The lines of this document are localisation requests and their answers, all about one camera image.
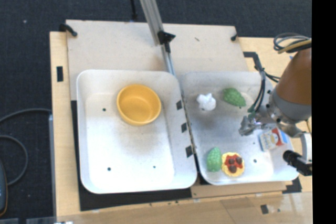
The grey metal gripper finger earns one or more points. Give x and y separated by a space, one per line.
243 130
248 120

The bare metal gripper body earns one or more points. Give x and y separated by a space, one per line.
273 119

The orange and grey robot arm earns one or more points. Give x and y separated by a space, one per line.
295 81

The white plastic tray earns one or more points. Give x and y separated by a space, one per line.
225 131
126 154

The white blue red carton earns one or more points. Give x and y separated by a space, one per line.
271 140

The green toy grapes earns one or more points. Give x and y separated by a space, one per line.
214 160
233 97

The yellow toy pizza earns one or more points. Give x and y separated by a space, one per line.
233 164

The white toy cauliflower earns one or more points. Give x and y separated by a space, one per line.
207 102

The thin black rod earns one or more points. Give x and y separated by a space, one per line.
189 128

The yellow bowl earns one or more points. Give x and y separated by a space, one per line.
139 105

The pale flat board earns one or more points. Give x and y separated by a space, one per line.
118 44

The black cylinder on white bracket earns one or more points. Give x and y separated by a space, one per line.
299 161

